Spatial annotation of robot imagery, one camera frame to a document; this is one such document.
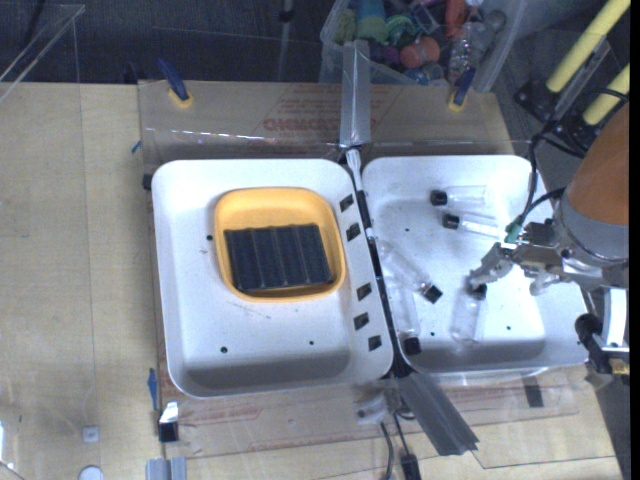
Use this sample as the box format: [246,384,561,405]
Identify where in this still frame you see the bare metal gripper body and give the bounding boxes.
[508,219,631,297]

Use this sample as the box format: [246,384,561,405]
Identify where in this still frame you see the white plastic tray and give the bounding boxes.
[150,157,395,399]
[359,154,592,376]

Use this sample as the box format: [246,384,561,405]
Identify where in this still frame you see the clear plastic bottle black cap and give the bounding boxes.
[375,239,445,306]
[449,282,489,346]
[389,279,424,357]
[429,183,489,209]
[441,211,504,241]

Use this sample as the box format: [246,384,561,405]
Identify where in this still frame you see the black cylinder on white bracket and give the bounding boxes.
[573,287,631,375]

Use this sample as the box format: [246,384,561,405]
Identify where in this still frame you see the black ribbed rectangular packet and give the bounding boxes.
[222,222,336,293]

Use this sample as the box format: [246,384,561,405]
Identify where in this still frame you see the yellow plastic bowl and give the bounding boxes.
[213,186,348,304]

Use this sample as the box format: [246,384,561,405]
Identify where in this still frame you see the brown cardboard board red print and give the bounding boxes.
[136,78,617,460]

